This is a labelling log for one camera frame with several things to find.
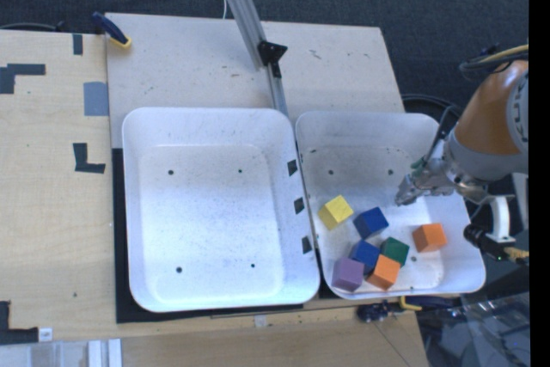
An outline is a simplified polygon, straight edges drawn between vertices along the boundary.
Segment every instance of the green cube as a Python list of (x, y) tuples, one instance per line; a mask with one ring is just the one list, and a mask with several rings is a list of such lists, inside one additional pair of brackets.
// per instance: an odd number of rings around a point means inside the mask
[(380, 246), (380, 252), (389, 259), (398, 261), (403, 267), (406, 256), (409, 254), (409, 246), (393, 237), (388, 237)]

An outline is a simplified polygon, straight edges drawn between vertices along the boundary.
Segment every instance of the blue cube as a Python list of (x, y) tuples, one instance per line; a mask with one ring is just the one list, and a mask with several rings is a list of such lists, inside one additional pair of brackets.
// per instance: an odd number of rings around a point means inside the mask
[(355, 217), (353, 224), (363, 240), (380, 233), (380, 231), (389, 226), (388, 221), (379, 207), (362, 212)]
[(380, 255), (380, 249), (368, 242), (359, 241), (351, 249), (350, 259), (358, 261), (364, 264), (363, 275), (369, 275), (374, 271), (378, 256)]

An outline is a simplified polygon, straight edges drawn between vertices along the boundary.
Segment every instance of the cable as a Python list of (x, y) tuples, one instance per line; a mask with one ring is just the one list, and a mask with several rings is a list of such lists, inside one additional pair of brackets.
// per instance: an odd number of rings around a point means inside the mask
[(496, 54), (492, 54), (484, 59), (484, 61), (491, 61), (494, 59), (501, 59), (502, 57), (508, 56), (508, 55), (515, 55), (520, 52), (529, 52), (529, 45), (521, 45), (512, 47), (510, 49), (506, 49), (505, 51), (497, 52)]
[(439, 139), (443, 139), (446, 136), (445, 130), (443, 129), (443, 123), (447, 119), (447, 115), (449, 115), (449, 113), (453, 112), (454, 109), (455, 109), (455, 106), (450, 105), (450, 106), (446, 107), (445, 110), (443, 111), (443, 115), (439, 119), (439, 127), (437, 128), (436, 136), (434, 137), (433, 142), (431, 143), (431, 147), (428, 150), (428, 153), (426, 153), (426, 155), (424, 156), (424, 159), (423, 159), (424, 160), (424, 165), (431, 159), (431, 154), (436, 149), (437, 141), (439, 141)]
[(478, 214), (480, 214), (481, 209), (484, 207), (484, 205), (478, 205), (475, 211), (470, 215), (470, 222), (473, 221)]
[(525, 266), (528, 265), (527, 259), (529, 258), (529, 251), (515, 247), (506, 247), (504, 248), (504, 252), (509, 255), (508, 259), (514, 263)]
[[(473, 81), (473, 78), (465, 74), (472, 72), (497, 74), (508, 69), (512, 62), (519, 59), (529, 59), (529, 45), (516, 46), (488, 56), (482, 55), (480, 57), (471, 58), (468, 61), (460, 63), (458, 69), (468, 81)], [(496, 70), (502, 64), (505, 65), (499, 70)]]
[(223, 16), (222, 19), (225, 19), (227, 15), (227, 0), (223, 0)]
[(420, 101), (420, 102), (426, 102), (428, 104), (433, 104), (434, 106), (440, 107), (443, 110), (446, 110), (447, 108), (451, 107), (451, 112), (453, 115), (456, 116), (456, 118), (460, 118), (462, 113), (462, 108), (457, 106), (454, 102), (444, 100), (443, 98), (438, 98), (436, 96), (431, 95), (424, 95), (424, 94), (403, 94), (401, 96), (401, 100), (405, 103), (408, 101)]
[(32, 22), (21, 22), (21, 23), (10, 23), (8, 25), (0, 26), (0, 29), (19, 29), (19, 30), (39, 30), (39, 31), (52, 31), (60, 32), (61, 27), (64, 25), (64, 21), (60, 21), (56, 26), (46, 25), (44, 23), (32, 23)]

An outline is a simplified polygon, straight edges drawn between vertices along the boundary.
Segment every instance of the yellow cube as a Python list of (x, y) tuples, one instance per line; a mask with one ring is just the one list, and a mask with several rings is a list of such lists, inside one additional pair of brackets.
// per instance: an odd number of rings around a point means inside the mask
[(345, 201), (344, 196), (339, 195), (326, 202), (317, 214), (328, 229), (333, 229), (351, 216), (353, 209)]

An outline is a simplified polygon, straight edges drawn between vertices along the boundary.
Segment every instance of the wooden block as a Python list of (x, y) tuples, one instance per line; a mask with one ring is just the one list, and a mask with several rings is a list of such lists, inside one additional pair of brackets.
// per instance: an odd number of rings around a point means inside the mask
[(328, 229), (333, 229), (351, 216), (353, 209), (345, 201), (344, 196), (339, 195), (326, 202), (317, 214)]
[(393, 237), (388, 237), (380, 246), (380, 251), (386, 257), (399, 261), (401, 267), (403, 267), (406, 256), (409, 254), (409, 246)]
[(419, 226), (412, 232), (412, 238), (419, 253), (437, 251), (447, 244), (447, 237), (440, 223)]
[(333, 287), (353, 292), (363, 283), (363, 272), (363, 263), (342, 257), (334, 263)]
[(375, 270), (365, 280), (380, 289), (387, 291), (395, 284), (401, 263), (386, 257), (383, 254), (378, 256)]
[(363, 240), (380, 233), (380, 231), (389, 226), (388, 220), (386, 220), (379, 207), (359, 214), (353, 220), (353, 224)]
[(351, 249), (349, 257), (352, 260), (363, 263), (363, 275), (369, 275), (374, 270), (379, 255), (379, 248), (368, 242), (360, 240)]

